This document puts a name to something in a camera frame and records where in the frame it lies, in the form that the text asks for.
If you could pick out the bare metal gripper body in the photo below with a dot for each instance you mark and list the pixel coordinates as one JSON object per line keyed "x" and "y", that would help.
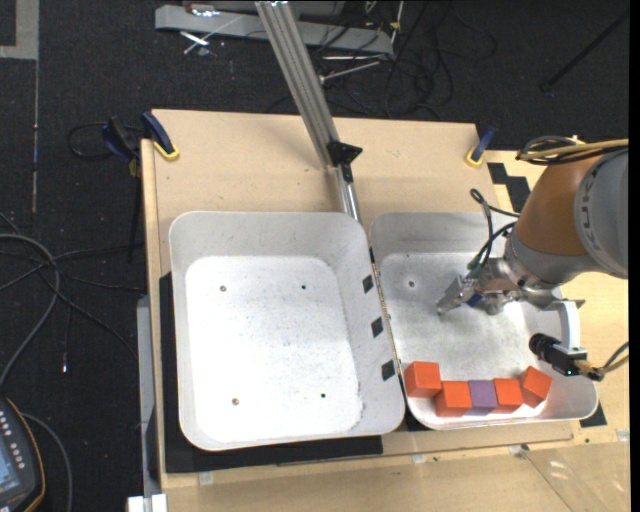
{"x": 500, "y": 282}

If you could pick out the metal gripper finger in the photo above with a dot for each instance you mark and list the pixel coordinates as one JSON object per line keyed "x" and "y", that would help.
{"x": 493, "y": 305}
{"x": 454, "y": 294}

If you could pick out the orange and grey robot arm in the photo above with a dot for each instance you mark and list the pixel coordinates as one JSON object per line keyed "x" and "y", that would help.
{"x": 555, "y": 215}

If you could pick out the white plastic tray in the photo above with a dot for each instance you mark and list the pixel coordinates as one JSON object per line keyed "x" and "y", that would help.
{"x": 270, "y": 345}
{"x": 465, "y": 340}

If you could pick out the orange cube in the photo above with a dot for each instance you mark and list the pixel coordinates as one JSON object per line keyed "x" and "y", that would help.
{"x": 536, "y": 386}
{"x": 421, "y": 378}
{"x": 454, "y": 398}
{"x": 508, "y": 394}

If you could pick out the purple cube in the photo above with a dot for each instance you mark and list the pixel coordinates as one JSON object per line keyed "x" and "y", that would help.
{"x": 483, "y": 395}

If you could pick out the pale wood board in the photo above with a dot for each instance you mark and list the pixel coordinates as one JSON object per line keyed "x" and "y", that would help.
{"x": 250, "y": 165}

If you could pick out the black cylinder on white bracket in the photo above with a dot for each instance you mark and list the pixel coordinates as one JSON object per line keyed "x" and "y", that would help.
{"x": 554, "y": 350}

